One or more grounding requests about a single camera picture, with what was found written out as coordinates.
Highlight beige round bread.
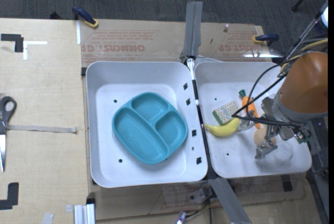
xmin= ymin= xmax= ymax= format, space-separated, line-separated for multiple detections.
xmin=253 ymin=127 xmax=277 ymax=147

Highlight white plastic tray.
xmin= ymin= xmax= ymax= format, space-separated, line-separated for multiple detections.
xmin=85 ymin=61 xmax=209 ymax=188
xmin=194 ymin=61 xmax=313 ymax=179

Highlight yellow banana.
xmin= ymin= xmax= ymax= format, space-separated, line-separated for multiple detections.
xmin=205 ymin=117 xmax=241 ymax=137

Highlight orange carrot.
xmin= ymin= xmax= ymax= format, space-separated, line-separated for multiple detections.
xmin=238 ymin=89 xmax=261 ymax=129

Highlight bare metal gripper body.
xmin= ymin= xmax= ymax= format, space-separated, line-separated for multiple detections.
xmin=261 ymin=97 xmax=301 ymax=141

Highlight brown cardboard board red print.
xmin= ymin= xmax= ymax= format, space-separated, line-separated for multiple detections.
xmin=80 ymin=18 xmax=307 ymax=221

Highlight green and white patterned sponge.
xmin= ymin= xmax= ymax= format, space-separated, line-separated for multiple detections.
xmin=212 ymin=101 xmax=240 ymax=126

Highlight blue divided plate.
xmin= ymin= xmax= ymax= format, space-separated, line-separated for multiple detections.
xmin=112 ymin=91 xmax=189 ymax=165

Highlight grey handled scissors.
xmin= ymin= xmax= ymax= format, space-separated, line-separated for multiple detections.
xmin=0 ymin=96 xmax=18 ymax=173

